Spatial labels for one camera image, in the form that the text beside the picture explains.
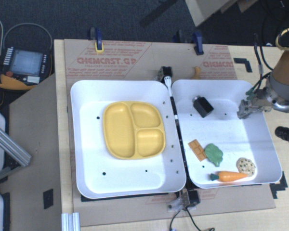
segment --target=green toy vegetable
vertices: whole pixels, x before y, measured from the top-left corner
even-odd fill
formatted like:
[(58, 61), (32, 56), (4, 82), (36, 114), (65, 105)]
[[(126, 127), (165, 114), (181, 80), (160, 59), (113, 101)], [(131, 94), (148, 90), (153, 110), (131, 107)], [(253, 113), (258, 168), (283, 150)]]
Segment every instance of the green toy vegetable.
[(214, 144), (208, 144), (204, 149), (207, 158), (215, 164), (216, 167), (220, 166), (223, 160), (223, 152)]

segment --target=yellow clamp pad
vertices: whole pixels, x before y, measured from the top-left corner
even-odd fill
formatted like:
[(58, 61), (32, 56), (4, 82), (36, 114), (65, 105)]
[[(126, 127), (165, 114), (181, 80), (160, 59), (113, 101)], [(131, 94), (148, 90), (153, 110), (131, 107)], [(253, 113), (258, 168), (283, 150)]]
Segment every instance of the yellow clamp pad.
[(96, 42), (95, 42), (94, 46), (95, 46), (95, 51), (96, 51), (97, 53), (102, 53), (102, 52), (104, 52), (104, 44), (103, 44), (103, 43), (102, 43), (102, 49), (101, 49), (101, 50), (99, 50), (99, 49), (97, 48), (97, 43), (96, 43)]
[(7, 89), (7, 90), (30, 90), (35, 87), (27, 86), (25, 83), (21, 82), (20, 80), (8, 77), (6, 75), (0, 75), (1, 83), (0, 88)]

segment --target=carrot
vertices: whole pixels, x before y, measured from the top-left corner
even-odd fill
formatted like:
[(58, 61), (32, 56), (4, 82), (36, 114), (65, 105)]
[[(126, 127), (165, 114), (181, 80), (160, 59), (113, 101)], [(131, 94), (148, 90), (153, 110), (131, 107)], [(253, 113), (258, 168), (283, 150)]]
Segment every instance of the carrot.
[(231, 182), (247, 177), (247, 174), (231, 171), (221, 171), (218, 175), (211, 174), (211, 180), (220, 180), (221, 182)]

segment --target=blue clamp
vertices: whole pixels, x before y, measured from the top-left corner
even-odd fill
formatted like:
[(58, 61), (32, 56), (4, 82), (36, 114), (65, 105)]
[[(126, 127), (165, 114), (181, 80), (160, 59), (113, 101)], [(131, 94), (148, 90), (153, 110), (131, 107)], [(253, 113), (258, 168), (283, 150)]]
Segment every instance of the blue clamp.
[(102, 42), (102, 32), (98, 27), (90, 27), (90, 30), (88, 32), (88, 39), (89, 40), (96, 40), (95, 42), (95, 50), (96, 52), (104, 52), (104, 45)]
[(194, 50), (197, 55), (203, 55), (202, 49), (202, 35), (199, 32), (194, 32), (192, 34), (192, 41), (195, 44)]

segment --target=table top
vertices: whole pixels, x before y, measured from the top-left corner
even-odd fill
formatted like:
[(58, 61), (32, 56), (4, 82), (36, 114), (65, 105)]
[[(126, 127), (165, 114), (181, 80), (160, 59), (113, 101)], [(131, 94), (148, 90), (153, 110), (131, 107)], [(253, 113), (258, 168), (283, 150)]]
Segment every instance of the table top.
[[(234, 64), (238, 79), (246, 80), (251, 84), (258, 81), (258, 63), (254, 55), (254, 49), (250, 46), (228, 46), (232, 58), (246, 58), (249, 60), (252, 73), (247, 73), (243, 64)], [(266, 61), (271, 66), (278, 62), (282, 51), (275, 47), (264, 47)], [(64, 40), (54, 41), (54, 59), (56, 67), (56, 92), (57, 92), (57, 112), (58, 112), (58, 135), (60, 153), (60, 181), (62, 213), (73, 213), (73, 193), (71, 180), (71, 164), (69, 151), (67, 91), (66, 91), (66, 67), (65, 67), (65, 47)], [(264, 114), (269, 131), (272, 136), (277, 155), (279, 157), (282, 170), (284, 171), (288, 187), (285, 191), (277, 192), (275, 199), (276, 208), (265, 210), (254, 210), (244, 212), (232, 212), (215, 215), (195, 216), (195, 223), (201, 230), (214, 227), (215, 230), (247, 230), (262, 231), (268, 230), (289, 230), (289, 143), (276, 137), (274, 131), (278, 126), (289, 128), (289, 114), (277, 112), (275, 110)], [(121, 224), (109, 224), (100, 226), (81, 227), (82, 231), (105, 231), (105, 230), (169, 230), (170, 219), (148, 220), (129, 222)], [(195, 229), (189, 217), (178, 217), (174, 220), (173, 228), (177, 230)]]

